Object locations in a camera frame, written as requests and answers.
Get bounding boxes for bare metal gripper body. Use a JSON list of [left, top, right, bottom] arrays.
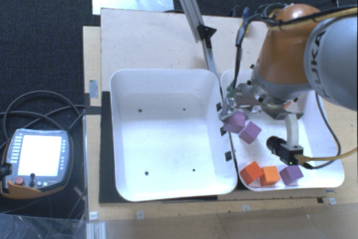
[[231, 82, 305, 121]]

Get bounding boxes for purple cube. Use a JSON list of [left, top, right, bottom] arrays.
[[238, 120, 262, 145], [222, 111, 247, 134], [279, 165, 304, 186]]

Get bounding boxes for white plastic tray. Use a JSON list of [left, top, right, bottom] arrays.
[[220, 68, 346, 192], [109, 68, 239, 203]]

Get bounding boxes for thin black and white rod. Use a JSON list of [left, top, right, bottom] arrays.
[[202, 38, 222, 79]]

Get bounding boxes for red-orange cube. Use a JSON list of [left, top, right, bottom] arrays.
[[239, 161, 264, 186]]

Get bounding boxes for light orange cube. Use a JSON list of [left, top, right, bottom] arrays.
[[259, 166, 281, 187]]

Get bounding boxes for pale wood board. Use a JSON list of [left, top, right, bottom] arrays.
[[100, 7, 358, 201]]

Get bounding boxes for black cylinder on white bracket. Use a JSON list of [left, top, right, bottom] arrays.
[[265, 113, 305, 166]]

